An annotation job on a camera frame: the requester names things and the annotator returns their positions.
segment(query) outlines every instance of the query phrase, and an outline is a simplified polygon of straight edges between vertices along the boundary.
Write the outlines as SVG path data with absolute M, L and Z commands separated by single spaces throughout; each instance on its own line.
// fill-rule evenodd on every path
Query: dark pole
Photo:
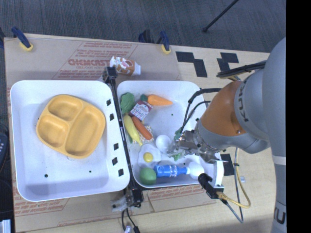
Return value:
M 228 7 L 226 7 L 224 11 L 220 13 L 219 16 L 217 16 L 210 24 L 208 24 L 205 28 L 203 28 L 203 32 L 207 32 L 210 26 L 212 26 L 220 17 L 222 17 L 224 13 L 226 13 L 234 4 L 236 4 L 237 1 L 239 0 L 234 0 Z

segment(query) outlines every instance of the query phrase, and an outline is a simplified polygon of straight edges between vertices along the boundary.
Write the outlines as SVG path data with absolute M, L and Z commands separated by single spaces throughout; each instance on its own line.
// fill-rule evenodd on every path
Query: yellow cable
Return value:
M 237 172 L 237 177 L 238 177 L 238 180 L 239 180 L 240 187 L 241 187 L 241 189 L 242 189 L 242 191 L 243 191 L 243 193 L 244 193 L 244 196 L 246 197 L 246 200 L 247 200 L 247 202 L 248 202 L 248 205 L 243 205 L 243 204 L 241 204 L 241 203 L 238 203 L 238 202 L 236 202 L 236 201 L 234 201 L 234 200 L 228 198 L 223 192 L 216 192 L 216 194 L 217 194 L 217 196 L 218 196 L 219 199 L 223 199 L 223 200 L 232 202 L 232 203 L 236 204 L 236 205 L 239 206 L 239 207 L 242 207 L 242 208 L 247 209 L 247 208 L 249 208 L 249 207 L 251 206 L 251 201 L 249 200 L 249 197 L 248 197 L 248 195 L 246 194 L 246 192 L 245 192 L 245 190 L 244 190 L 244 187 L 243 187 L 243 185 L 242 185 L 242 182 L 241 182 L 241 179 L 240 179 L 240 174 L 239 174 L 239 168 L 238 168 L 238 166 L 236 166 L 236 172 Z

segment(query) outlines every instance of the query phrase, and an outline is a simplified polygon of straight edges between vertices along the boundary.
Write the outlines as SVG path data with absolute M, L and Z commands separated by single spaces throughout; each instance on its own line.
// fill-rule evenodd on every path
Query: orange carrot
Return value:
M 172 101 L 165 99 L 163 97 L 160 97 L 158 95 L 154 95 L 154 94 L 148 96 L 147 102 L 150 103 L 151 105 L 171 105 L 171 104 L 173 104 Z
M 152 134 L 146 129 L 146 127 L 141 123 L 141 121 L 136 117 L 132 116 L 132 121 L 136 129 L 145 137 L 147 140 L 152 139 Z

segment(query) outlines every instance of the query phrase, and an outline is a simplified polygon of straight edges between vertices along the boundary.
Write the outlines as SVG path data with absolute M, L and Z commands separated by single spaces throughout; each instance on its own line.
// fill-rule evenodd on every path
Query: yellow clamp tip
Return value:
M 170 48 L 170 50 L 167 51 L 167 50 L 165 49 L 164 45 L 162 45 L 161 47 L 162 47 L 162 50 L 163 50 L 163 52 L 164 52 L 165 54 L 169 54 L 169 53 L 171 52 L 171 48 Z
M 30 47 L 27 48 L 27 47 L 26 47 L 24 44 L 22 44 L 21 42 L 19 43 L 19 45 L 21 46 L 22 49 L 24 49 L 24 50 L 30 52 L 30 51 L 34 48 L 34 46 L 33 46 L 33 44 L 31 44 L 31 43 L 29 43 L 29 44 L 30 44 Z

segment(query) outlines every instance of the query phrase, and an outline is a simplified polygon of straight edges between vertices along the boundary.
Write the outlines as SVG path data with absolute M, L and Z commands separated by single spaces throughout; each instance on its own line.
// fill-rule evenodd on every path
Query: white plastic tray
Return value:
M 154 106 L 146 116 L 144 123 L 145 125 L 151 126 L 154 139 L 161 134 L 165 134 L 173 141 L 175 132 L 183 124 L 188 100 L 198 90 L 200 90 L 200 88 L 196 84 L 187 81 L 124 81 L 119 84 L 117 94 L 119 101 L 121 100 L 121 96 L 127 92 L 130 92 L 135 96 L 135 101 L 138 101 L 142 94 L 156 94 L 171 100 L 173 105 L 163 107 Z M 191 104 L 189 112 L 195 107 L 195 105 L 202 101 L 204 101 L 203 96 L 197 96 Z M 195 119 L 200 118 L 205 110 L 206 106 L 204 104 L 198 106 L 184 130 L 194 129 L 196 125 Z M 140 146 L 138 144 L 130 143 L 129 140 L 127 140 L 127 143 L 134 178 L 142 187 L 159 188 L 198 184 L 198 181 L 192 179 L 189 175 L 179 175 L 176 178 L 157 178 L 154 185 L 142 184 L 139 178 L 140 167 L 138 165 Z M 213 173 L 213 165 L 205 163 L 201 157 L 196 155 L 187 155 L 185 158 L 175 161 L 173 158 L 169 158 L 167 155 L 162 154 L 162 161 L 159 164 L 178 165 L 183 167 L 188 166 L 192 161 L 201 164 L 205 173 Z
M 43 144 L 36 135 L 36 123 L 44 107 L 60 94 L 79 97 L 105 114 L 102 139 L 87 158 L 67 157 Z M 106 84 L 100 81 L 19 81 L 11 88 L 11 110 L 17 189 L 26 200 L 119 191 L 129 184 L 116 109 Z

